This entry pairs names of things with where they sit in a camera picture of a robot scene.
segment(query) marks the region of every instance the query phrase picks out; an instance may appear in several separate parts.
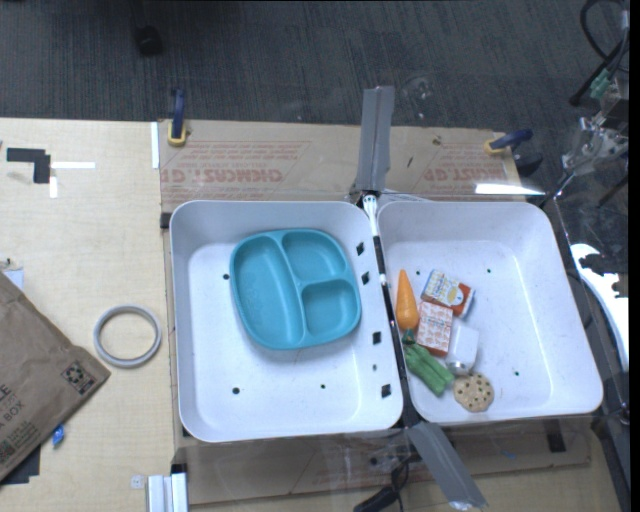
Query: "turquoise dish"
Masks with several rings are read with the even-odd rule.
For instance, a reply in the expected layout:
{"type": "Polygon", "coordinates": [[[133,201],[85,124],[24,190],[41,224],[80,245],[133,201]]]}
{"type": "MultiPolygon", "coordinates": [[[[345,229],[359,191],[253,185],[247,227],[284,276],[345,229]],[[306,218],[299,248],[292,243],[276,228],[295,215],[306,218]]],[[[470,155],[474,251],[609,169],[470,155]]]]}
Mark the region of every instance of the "turquoise dish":
{"type": "Polygon", "coordinates": [[[360,294],[340,244],[324,231],[283,229],[240,242],[231,288],[249,335],[275,350],[328,343],[360,321],[360,294]]]}

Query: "white ring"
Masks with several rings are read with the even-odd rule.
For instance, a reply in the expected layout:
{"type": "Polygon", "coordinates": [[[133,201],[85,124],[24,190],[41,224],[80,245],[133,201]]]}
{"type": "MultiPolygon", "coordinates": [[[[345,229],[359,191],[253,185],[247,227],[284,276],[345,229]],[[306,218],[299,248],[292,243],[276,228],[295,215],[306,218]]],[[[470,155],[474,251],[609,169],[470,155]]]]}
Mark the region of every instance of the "white ring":
{"type": "Polygon", "coordinates": [[[143,308],[142,306],[138,306],[136,304],[124,304],[122,306],[116,306],[111,309],[108,309],[96,323],[96,326],[93,328],[93,344],[98,351],[98,355],[104,359],[106,362],[112,364],[113,366],[118,366],[120,368],[135,368],[140,366],[143,363],[146,363],[149,359],[153,357],[153,355],[160,348],[160,342],[162,341],[162,328],[160,327],[160,322],[156,318],[156,316],[149,311],[147,308],[143,308]],[[114,357],[109,352],[107,352],[100,341],[100,333],[102,332],[102,328],[105,324],[111,320],[116,315],[121,315],[124,313],[134,313],[142,316],[147,319],[149,323],[153,326],[155,330],[155,339],[153,341],[153,345],[149,350],[147,350],[140,357],[134,357],[133,359],[122,359],[120,357],[114,357]]]}

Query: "toy carrot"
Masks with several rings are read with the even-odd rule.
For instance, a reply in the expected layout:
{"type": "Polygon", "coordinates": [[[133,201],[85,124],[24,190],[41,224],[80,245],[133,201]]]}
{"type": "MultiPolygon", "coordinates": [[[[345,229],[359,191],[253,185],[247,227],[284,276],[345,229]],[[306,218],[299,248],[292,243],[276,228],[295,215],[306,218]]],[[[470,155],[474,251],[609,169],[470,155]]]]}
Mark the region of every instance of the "toy carrot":
{"type": "Polygon", "coordinates": [[[413,295],[413,288],[409,282],[409,276],[404,269],[400,270],[398,276],[398,295],[396,298],[396,321],[402,330],[418,328],[420,314],[416,298],[413,295]]]}

